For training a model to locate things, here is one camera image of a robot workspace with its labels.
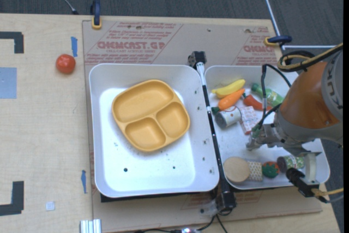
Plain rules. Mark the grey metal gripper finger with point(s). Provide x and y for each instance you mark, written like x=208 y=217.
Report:
x=252 y=143

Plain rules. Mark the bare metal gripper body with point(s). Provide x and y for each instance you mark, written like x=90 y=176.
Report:
x=271 y=135

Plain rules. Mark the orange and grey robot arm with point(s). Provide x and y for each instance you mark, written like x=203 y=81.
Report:
x=308 y=101

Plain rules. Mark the white plastic tray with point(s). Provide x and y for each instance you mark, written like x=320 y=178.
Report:
x=234 y=142
x=152 y=172

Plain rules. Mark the white and red carton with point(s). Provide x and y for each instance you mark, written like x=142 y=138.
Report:
x=248 y=118

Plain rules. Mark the orange toy with green leaves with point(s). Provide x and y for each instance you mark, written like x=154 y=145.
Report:
x=270 y=170

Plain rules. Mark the green labelled small can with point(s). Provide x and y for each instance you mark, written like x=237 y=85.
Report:
x=293 y=162

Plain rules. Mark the white small can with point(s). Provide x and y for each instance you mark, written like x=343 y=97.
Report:
x=227 y=118

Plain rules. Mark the red chili pepper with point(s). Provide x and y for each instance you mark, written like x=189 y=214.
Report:
x=252 y=102

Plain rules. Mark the green plastic bottle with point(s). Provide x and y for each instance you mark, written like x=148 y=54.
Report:
x=272 y=96

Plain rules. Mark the orange carrot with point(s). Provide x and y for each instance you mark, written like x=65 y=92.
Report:
x=230 y=100

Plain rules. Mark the thin black and white rod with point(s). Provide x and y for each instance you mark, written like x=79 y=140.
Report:
x=210 y=114

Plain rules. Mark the yellow banana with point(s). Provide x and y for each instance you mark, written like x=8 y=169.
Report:
x=229 y=88

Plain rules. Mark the orange divided plate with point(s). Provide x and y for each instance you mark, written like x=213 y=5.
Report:
x=144 y=106

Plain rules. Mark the brown cardboard board red print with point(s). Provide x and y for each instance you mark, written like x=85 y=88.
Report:
x=169 y=41

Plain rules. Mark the red toy tomato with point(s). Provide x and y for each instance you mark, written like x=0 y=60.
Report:
x=65 y=64

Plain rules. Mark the black cylinder on white bracket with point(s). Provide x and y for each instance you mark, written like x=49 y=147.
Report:
x=300 y=180

